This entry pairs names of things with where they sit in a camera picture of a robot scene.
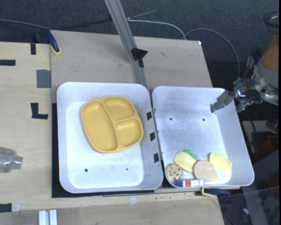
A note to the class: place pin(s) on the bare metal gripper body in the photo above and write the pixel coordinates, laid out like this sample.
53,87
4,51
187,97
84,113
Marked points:
253,92

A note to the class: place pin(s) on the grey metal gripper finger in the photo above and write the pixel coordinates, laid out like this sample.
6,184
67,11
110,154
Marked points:
222,101

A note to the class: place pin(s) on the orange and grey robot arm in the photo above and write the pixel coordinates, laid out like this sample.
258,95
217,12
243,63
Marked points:
270,55

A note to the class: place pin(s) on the white plastic tray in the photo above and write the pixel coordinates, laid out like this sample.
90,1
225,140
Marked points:
103,167
192,135

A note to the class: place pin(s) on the yellow toy food piece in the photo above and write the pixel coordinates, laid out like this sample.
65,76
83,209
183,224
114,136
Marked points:
221,162

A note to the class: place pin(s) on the yellow and green toy taco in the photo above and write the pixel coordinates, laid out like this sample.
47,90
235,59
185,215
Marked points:
183,160

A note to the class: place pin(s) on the round tan biscuit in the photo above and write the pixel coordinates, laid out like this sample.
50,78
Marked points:
203,170

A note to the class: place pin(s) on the chocolate chip cookie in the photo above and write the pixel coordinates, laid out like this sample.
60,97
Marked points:
173,172

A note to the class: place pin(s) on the blue white red packet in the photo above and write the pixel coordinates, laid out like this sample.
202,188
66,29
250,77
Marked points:
189,183

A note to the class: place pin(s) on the yellow divided plate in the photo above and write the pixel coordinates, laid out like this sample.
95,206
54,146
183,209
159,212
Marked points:
100,125

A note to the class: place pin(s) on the clear plastic bottle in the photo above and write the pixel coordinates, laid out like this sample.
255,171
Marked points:
2,158

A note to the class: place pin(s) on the black cylinder on white bracket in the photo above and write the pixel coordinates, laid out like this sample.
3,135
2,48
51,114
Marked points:
272,126

